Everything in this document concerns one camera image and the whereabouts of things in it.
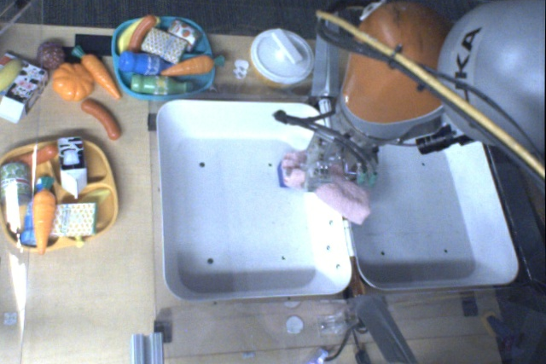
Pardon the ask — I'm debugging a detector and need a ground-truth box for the green bottle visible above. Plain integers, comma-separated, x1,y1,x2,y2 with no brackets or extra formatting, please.
130,73,195,96

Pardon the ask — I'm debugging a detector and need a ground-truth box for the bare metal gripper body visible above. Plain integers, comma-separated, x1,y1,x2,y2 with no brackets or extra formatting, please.
304,130,380,192

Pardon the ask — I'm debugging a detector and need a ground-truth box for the white carton with black print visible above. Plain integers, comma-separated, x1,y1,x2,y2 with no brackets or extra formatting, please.
56,136,89,199

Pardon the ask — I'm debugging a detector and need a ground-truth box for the brown sausage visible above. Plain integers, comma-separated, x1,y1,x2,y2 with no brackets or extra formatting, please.
128,14,159,53
18,143,60,168
80,98,123,142

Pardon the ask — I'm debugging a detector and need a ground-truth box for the blue divided plate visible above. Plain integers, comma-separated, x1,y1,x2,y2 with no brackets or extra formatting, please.
111,15,216,101

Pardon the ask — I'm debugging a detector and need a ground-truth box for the blue bottle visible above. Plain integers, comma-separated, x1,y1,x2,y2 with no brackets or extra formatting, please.
20,199,40,248
118,50,174,76

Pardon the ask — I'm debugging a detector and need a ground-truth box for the orange carrot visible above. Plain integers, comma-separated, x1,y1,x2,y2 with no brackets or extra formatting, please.
160,54,226,78
71,45,123,101
32,176,58,257

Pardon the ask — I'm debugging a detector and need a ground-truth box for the yellow patterned white packet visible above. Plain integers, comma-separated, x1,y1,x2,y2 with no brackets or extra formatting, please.
140,26,189,65
49,201,98,238

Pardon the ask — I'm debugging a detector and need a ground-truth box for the yellow tub with white lid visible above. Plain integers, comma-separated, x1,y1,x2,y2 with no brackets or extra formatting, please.
249,27,316,89

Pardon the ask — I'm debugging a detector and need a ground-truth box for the cow print milk carton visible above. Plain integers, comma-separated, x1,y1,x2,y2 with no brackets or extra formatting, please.
0,51,49,125

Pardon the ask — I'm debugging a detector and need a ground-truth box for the yellow banana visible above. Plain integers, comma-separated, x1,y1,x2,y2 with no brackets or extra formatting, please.
116,16,161,55
0,58,23,93

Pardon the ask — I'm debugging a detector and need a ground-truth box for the dark brown round ball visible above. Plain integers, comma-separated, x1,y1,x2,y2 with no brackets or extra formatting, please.
35,39,66,71

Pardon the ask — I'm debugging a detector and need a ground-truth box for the white can with orange print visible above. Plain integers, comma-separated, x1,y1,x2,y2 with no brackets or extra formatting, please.
166,19,202,53

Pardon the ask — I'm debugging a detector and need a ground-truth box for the yellow divided plate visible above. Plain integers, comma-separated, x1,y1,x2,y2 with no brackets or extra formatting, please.
0,139,119,254

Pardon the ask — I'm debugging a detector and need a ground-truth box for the green and white can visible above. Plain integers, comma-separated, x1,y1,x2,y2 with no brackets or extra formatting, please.
0,161,33,234

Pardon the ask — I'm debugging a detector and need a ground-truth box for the clear plastic bottle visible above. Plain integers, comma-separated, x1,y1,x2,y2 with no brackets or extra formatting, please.
317,309,356,337

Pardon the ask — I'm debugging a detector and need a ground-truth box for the white plastic tray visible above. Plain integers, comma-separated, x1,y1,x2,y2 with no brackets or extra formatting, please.
348,139,520,292
155,99,353,303

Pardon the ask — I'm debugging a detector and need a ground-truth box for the black cylinder on white bracket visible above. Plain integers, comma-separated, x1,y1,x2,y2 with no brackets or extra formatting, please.
415,124,469,155

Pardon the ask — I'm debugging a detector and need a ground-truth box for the orange pumpkin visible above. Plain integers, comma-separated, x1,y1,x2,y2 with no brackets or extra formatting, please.
51,62,96,103

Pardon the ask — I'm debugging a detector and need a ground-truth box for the pink fluffy cloth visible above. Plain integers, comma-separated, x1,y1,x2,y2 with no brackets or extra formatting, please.
276,150,372,226

